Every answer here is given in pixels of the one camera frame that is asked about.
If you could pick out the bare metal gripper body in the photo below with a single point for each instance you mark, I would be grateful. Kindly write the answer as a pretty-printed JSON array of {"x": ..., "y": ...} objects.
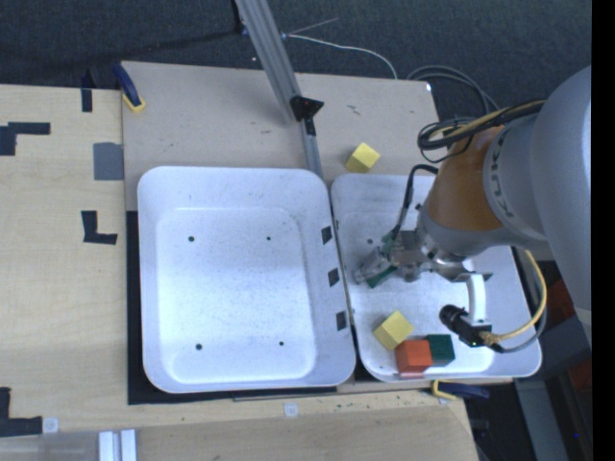
[{"x": 414, "y": 255}]

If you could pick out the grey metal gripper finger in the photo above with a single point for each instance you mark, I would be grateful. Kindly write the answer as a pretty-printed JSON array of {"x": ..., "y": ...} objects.
[{"x": 367, "y": 268}]

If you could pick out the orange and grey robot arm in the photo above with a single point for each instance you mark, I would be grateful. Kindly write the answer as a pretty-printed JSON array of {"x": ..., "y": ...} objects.
[{"x": 538, "y": 171}]

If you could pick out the white plastic tray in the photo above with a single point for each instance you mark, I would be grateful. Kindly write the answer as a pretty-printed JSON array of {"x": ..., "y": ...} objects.
[
  {"x": 235, "y": 286},
  {"x": 432, "y": 300}
]

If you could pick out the yellow cube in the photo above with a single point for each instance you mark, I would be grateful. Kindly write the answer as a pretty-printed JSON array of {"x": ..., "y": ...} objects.
[
  {"x": 393, "y": 330},
  {"x": 362, "y": 158}
]

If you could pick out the dark green cube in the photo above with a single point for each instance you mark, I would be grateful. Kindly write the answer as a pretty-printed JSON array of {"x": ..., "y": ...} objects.
[{"x": 442, "y": 349}]

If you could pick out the orange cube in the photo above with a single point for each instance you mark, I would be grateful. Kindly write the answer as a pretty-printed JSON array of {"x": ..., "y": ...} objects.
[{"x": 413, "y": 357}]

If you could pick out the pale wood board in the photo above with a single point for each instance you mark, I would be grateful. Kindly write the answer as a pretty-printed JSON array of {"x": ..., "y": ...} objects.
[{"x": 216, "y": 123}]

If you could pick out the black cylinder on white bracket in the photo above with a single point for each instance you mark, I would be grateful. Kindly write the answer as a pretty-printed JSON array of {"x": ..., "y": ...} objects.
[{"x": 462, "y": 323}]

